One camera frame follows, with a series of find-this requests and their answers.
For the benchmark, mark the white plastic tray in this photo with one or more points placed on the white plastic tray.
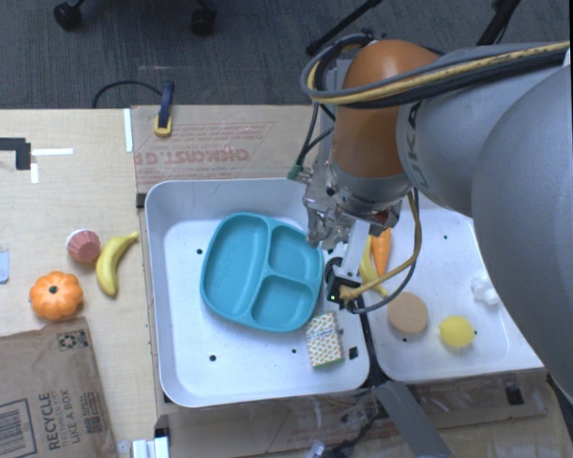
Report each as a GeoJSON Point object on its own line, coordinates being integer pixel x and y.
{"type": "Point", "coordinates": [254, 365]}
{"type": "Point", "coordinates": [457, 283]}

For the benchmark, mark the brown paper bag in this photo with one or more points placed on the brown paper bag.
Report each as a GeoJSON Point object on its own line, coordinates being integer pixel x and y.
{"type": "Point", "coordinates": [44, 401]}

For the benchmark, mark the black tripod stand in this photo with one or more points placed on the black tripod stand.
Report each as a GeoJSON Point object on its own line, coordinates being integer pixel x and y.
{"type": "Point", "coordinates": [349, 21]}

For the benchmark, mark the brown cardboard board red print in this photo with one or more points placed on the brown cardboard board red print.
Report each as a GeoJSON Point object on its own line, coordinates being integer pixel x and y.
{"type": "Point", "coordinates": [208, 146]}

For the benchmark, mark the white crumpled lump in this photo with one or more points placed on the white crumpled lump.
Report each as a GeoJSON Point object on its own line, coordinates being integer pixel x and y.
{"type": "Point", "coordinates": [483, 289]}

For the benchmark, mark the tan round biscuit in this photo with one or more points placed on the tan round biscuit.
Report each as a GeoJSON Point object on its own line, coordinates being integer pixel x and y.
{"type": "Point", "coordinates": [407, 313]}

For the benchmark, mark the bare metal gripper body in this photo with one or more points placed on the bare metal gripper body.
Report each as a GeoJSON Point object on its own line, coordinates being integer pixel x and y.
{"type": "Point", "coordinates": [330, 200]}

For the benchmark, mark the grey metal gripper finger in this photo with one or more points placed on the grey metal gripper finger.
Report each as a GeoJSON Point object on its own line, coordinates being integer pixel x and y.
{"type": "Point", "coordinates": [333, 236]}
{"type": "Point", "coordinates": [314, 232]}

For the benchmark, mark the blue divided plate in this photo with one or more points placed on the blue divided plate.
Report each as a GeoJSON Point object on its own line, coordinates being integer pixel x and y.
{"type": "Point", "coordinates": [236, 267]}

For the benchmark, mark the orange carrot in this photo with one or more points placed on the orange carrot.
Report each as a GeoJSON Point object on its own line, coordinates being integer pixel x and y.
{"type": "Point", "coordinates": [382, 253]}

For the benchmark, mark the yellow lemon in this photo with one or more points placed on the yellow lemon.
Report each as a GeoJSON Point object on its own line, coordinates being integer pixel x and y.
{"type": "Point", "coordinates": [456, 331]}

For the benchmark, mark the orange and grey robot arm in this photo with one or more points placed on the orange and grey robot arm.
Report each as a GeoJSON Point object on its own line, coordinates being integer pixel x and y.
{"type": "Point", "coordinates": [500, 169]}

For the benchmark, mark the yellow patterned carton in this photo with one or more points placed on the yellow patterned carton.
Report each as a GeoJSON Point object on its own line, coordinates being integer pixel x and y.
{"type": "Point", "coordinates": [324, 340]}

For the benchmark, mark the pink cupcake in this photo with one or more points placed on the pink cupcake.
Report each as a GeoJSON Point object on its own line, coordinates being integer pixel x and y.
{"type": "Point", "coordinates": [84, 246]}

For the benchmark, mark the orange pumpkin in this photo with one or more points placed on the orange pumpkin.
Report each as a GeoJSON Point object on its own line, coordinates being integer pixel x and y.
{"type": "Point", "coordinates": [56, 296]}

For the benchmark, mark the black chair base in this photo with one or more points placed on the black chair base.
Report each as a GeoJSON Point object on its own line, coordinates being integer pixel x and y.
{"type": "Point", "coordinates": [201, 19]}

